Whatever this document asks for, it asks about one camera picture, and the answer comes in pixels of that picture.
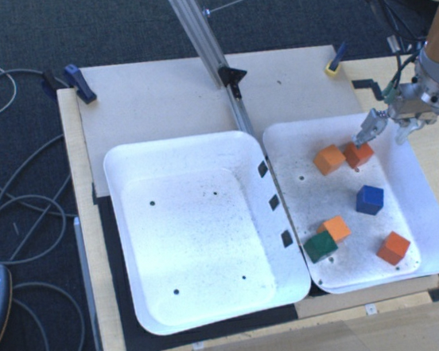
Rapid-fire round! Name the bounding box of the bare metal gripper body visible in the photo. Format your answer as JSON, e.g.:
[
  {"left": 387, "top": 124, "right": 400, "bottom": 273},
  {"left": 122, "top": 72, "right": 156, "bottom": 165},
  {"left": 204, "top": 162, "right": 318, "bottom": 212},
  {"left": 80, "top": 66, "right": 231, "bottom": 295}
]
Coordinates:
[{"left": 383, "top": 78, "right": 439, "bottom": 130}]

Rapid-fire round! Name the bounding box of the dark orange cube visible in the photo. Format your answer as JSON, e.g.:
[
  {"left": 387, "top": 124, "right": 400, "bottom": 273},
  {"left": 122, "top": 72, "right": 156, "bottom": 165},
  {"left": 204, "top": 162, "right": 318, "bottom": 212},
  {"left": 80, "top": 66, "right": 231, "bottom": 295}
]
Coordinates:
[
  {"left": 373, "top": 228, "right": 415, "bottom": 269},
  {"left": 341, "top": 138, "right": 377, "bottom": 172}
]

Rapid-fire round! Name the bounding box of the light orange cube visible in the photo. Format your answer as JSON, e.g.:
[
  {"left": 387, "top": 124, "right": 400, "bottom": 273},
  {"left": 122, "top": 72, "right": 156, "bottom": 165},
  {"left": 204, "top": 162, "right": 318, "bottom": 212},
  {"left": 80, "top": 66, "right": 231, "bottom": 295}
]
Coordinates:
[
  {"left": 314, "top": 214, "right": 353, "bottom": 247},
  {"left": 311, "top": 142, "right": 349, "bottom": 178}
]

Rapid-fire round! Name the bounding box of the blue cube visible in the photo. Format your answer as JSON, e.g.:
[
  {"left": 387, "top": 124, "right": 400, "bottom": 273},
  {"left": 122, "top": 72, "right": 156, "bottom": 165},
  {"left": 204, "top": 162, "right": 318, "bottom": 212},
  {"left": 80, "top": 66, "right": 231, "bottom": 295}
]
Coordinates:
[{"left": 352, "top": 182, "right": 388, "bottom": 218}]

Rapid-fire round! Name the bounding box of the white plastic tray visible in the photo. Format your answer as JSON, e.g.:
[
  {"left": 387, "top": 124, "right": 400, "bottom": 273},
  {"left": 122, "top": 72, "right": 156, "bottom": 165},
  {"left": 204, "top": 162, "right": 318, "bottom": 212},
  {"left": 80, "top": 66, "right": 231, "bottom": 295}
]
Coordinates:
[
  {"left": 100, "top": 121, "right": 317, "bottom": 341},
  {"left": 259, "top": 101, "right": 439, "bottom": 302}
]

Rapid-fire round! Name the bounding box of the green cube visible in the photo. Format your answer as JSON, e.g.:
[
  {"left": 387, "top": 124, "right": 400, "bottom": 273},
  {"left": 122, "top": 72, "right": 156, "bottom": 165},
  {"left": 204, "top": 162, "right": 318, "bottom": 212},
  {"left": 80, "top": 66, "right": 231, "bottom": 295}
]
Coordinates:
[{"left": 301, "top": 229, "right": 341, "bottom": 265}]

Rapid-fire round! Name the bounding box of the pale flat board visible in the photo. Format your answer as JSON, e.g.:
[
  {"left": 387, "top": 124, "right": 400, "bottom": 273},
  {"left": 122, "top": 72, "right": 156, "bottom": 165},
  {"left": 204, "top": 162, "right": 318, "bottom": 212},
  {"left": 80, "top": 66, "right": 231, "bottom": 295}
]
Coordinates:
[{"left": 72, "top": 23, "right": 439, "bottom": 346}]

